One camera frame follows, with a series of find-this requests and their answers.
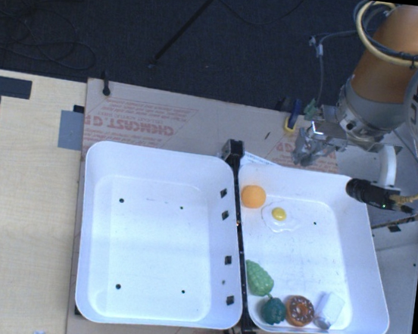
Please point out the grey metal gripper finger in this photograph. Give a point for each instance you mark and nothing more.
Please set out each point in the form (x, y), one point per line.
(300, 145)
(319, 154)

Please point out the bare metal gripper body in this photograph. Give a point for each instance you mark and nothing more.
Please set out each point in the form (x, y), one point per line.
(336, 131)

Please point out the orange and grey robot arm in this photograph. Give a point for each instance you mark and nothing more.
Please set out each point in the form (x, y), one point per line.
(396, 53)

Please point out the orange toy orange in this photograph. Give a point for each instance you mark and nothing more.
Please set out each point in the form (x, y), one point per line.
(253, 196)

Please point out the white and yellow fried egg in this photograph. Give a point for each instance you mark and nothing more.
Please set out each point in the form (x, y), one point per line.
(279, 215)

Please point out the brown cardboard board red print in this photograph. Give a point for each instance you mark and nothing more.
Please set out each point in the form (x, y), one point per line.
(199, 126)

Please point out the white plastic tray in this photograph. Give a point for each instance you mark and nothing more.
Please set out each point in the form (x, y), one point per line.
(315, 260)
(153, 239)

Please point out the thin black rod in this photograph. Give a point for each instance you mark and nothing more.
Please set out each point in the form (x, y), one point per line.
(239, 239)

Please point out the green toy grapes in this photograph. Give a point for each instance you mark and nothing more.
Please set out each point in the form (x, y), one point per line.
(258, 277)

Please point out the brown sprinkled toy doughnut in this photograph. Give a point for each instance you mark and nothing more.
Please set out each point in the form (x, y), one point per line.
(293, 314)

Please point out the dark green toy broccoli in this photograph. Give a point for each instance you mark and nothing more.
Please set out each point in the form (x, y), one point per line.
(273, 311)

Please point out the black cylinder on white bracket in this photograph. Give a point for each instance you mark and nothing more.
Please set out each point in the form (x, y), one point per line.
(366, 192)

